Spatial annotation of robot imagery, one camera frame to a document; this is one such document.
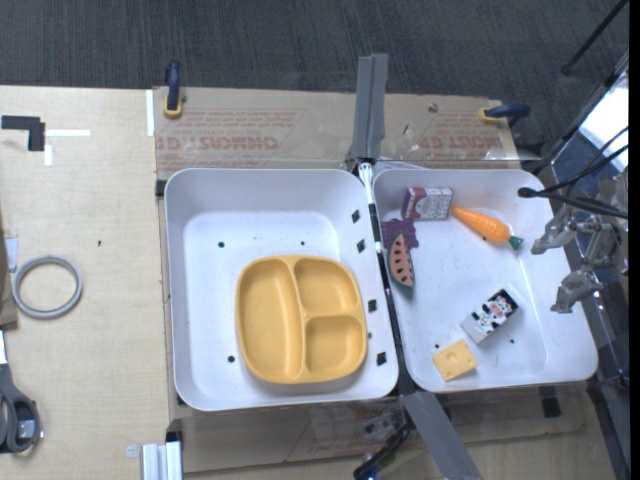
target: scissors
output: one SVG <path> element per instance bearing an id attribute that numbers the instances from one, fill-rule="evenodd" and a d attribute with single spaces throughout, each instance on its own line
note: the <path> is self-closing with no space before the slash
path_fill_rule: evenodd
<path id="1" fill-rule="evenodd" d="M 39 435 L 40 415 L 33 400 L 13 385 L 0 328 L 0 448 L 5 445 L 11 452 L 24 452 L 35 445 Z"/>

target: toy watermelon slice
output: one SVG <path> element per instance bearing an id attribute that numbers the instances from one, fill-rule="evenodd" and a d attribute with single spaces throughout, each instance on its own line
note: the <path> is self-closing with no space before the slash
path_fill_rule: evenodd
<path id="1" fill-rule="evenodd" d="M 413 288 L 413 263 L 409 247 L 401 232 L 393 237 L 387 247 L 387 261 L 391 278 L 400 286 Z"/>

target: gray ring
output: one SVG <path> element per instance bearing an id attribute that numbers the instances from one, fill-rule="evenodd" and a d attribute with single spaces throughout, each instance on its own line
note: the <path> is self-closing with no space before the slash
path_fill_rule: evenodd
<path id="1" fill-rule="evenodd" d="M 71 298 L 59 308 L 52 309 L 51 311 L 34 309 L 31 306 L 28 306 L 20 297 L 20 283 L 22 283 L 22 279 L 31 270 L 41 265 L 60 265 L 61 267 L 66 268 L 76 281 L 76 291 Z M 15 277 L 13 278 L 12 287 L 13 297 L 16 299 L 16 304 L 18 304 L 18 307 L 25 315 L 40 320 L 51 320 L 68 313 L 78 303 L 80 295 L 82 295 L 82 277 L 80 276 L 78 267 L 76 267 L 71 260 L 62 256 L 48 254 L 45 256 L 36 256 L 35 258 L 31 258 L 20 265 L 18 270 L 16 270 Z"/>

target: wooden table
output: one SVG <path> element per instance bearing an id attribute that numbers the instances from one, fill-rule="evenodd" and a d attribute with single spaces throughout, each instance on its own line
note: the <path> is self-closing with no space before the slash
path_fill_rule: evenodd
<path id="1" fill-rule="evenodd" d="M 39 116 L 49 131 L 90 131 L 88 137 L 49 137 L 54 161 L 45 166 L 43 153 L 27 151 L 26 132 L 0 130 L 0 206 L 5 236 L 19 238 L 19 262 L 60 254 L 84 279 L 71 313 L 51 321 L 21 315 L 17 328 L 6 332 L 14 381 L 37 401 L 45 438 L 27 456 L 0 455 L 0 478 L 140 478 L 136 445 L 163 443 L 169 424 L 146 92 L 0 87 L 0 101 L 1 114 Z M 28 276 L 22 293 L 34 306 L 52 307 L 72 290 L 67 273 L 43 267 Z M 576 432 L 488 443 L 474 440 L 482 431 L 477 425 L 461 424 L 485 478 L 613 478 L 593 407 L 584 391 L 577 393 L 574 409 L 583 424 Z M 428 454 L 413 450 L 400 457 L 416 455 L 420 465 L 414 468 L 438 478 Z M 189 477 L 349 478 L 361 462 L 355 457 Z"/>

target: gray carpet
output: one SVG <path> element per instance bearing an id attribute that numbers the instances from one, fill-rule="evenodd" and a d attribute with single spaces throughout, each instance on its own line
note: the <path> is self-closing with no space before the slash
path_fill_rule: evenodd
<path id="1" fill-rule="evenodd" d="M 357 58 L 390 54 L 387 92 L 532 106 L 520 142 L 555 141 L 629 46 L 619 0 L 0 0 L 1 84 L 354 91 Z"/>

